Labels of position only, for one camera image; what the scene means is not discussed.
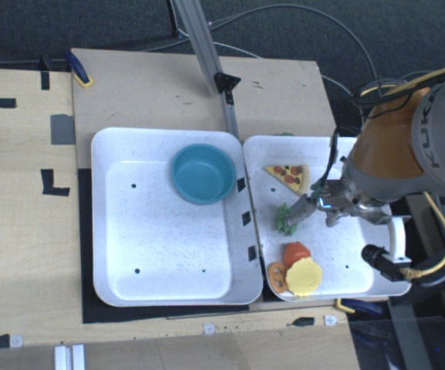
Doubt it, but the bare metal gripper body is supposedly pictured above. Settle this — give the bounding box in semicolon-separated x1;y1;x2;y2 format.
312;178;394;227

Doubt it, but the green lettuce leaf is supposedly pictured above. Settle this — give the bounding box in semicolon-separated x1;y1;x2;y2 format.
275;202;298;236

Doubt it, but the white plastic tray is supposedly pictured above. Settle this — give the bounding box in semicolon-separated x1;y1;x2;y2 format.
90;126;265;308
241;134;413;303

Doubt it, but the yellow pizza slice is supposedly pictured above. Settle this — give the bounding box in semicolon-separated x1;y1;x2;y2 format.
263;163;311;197

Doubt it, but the red tomato slice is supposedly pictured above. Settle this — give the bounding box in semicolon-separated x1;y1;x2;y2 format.
281;241;312;269

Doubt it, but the yellow round biscuit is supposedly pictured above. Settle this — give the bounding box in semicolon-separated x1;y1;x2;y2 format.
285;257;324;298

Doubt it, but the orange pretzel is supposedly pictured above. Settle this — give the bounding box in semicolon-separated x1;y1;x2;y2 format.
266;261;289;294

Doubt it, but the blue bowl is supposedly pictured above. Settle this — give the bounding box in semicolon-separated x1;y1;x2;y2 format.
170;143;238;207

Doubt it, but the pale wood board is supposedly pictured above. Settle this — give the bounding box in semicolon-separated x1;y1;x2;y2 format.
70;47;349;316

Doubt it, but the black cylinder on white bracket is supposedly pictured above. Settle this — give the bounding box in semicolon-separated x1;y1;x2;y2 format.
361;214;414;283

